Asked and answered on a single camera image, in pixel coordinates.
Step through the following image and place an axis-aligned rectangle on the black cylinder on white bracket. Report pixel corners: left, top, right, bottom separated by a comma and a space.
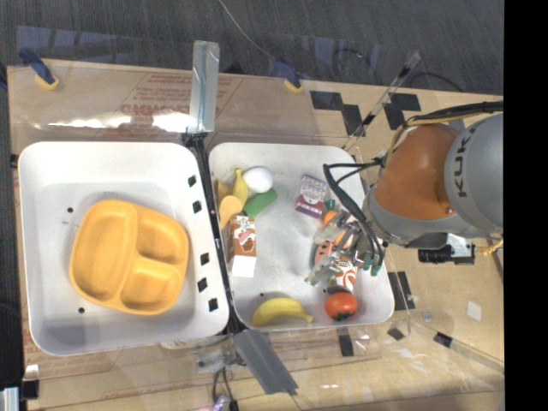
417, 232, 477, 267

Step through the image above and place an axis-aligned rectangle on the white egg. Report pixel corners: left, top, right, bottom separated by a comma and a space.
241, 165, 275, 194

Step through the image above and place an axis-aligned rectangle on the yellow divided plate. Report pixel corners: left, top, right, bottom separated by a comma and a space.
68, 198, 191, 317

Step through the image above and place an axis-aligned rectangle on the purple and white carton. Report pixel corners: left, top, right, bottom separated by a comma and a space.
294, 174, 329, 220

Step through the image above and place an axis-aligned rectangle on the brown cardboard board red print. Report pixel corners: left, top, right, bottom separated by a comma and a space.
6, 57, 505, 411

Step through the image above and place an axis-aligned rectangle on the red watermelon slice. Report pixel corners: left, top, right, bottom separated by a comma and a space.
312, 239, 343, 269

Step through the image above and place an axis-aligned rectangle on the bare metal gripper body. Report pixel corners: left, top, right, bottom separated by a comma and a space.
336, 214, 379, 272

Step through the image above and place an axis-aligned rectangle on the small yellow banana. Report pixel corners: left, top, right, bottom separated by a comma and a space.
231, 167, 250, 207

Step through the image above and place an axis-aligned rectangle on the red tomato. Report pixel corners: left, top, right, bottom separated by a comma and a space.
324, 289, 359, 322

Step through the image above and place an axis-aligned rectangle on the brown and white carton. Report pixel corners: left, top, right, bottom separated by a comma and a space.
226, 214, 259, 279

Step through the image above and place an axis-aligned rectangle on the white plastic tray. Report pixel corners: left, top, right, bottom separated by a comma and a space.
17, 140, 230, 356
207, 141, 396, 333

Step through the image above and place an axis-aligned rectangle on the white and orange can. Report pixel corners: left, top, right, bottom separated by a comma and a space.
329, 259, 359, 295

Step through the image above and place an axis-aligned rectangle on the large yellow banana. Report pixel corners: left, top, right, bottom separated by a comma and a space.
251, 296, 314, 328

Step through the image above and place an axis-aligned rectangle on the orange carrot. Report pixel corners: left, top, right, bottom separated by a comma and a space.
321, 199, 340, 227

